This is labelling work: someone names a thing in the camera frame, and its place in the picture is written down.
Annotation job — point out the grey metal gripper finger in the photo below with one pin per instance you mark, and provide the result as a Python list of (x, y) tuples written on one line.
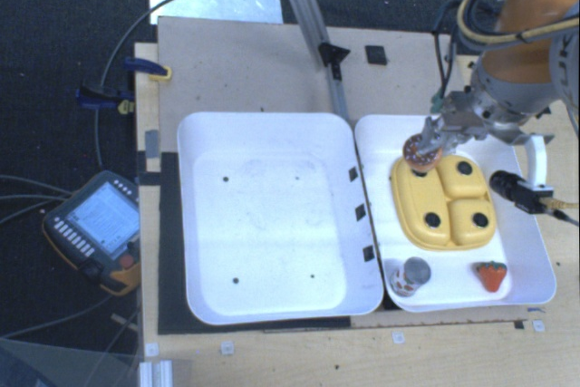
[(447, 141), (429, 136)]

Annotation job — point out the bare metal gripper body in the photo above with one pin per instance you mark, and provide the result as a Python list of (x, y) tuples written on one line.
[(471, 118)]

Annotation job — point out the brown sprinkled doughnut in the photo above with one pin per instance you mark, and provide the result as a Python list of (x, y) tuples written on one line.
[(419, 158)]

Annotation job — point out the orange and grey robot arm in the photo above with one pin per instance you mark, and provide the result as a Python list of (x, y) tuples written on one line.
[(534, 13)]

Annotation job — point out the yellow divided plate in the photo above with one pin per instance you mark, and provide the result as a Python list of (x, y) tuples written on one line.
[(441, 208)]

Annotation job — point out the black block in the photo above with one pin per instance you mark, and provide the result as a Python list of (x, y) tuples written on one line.
[(376, 55)]

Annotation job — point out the red toy strawberry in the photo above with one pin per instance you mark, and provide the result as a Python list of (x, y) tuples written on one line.
[(492, 276)]

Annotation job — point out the small can with red print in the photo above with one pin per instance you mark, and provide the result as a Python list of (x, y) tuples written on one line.
[(410, 278)]

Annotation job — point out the white plastic tray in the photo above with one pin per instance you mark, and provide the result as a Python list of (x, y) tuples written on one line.
[(521, 267), (272, 217)]

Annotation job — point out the flat brown cardboard board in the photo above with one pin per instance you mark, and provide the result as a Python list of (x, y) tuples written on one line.
[(235, 72)]

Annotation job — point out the black cylinder on white bracket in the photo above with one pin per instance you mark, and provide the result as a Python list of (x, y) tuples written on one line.
[(516, 190)]

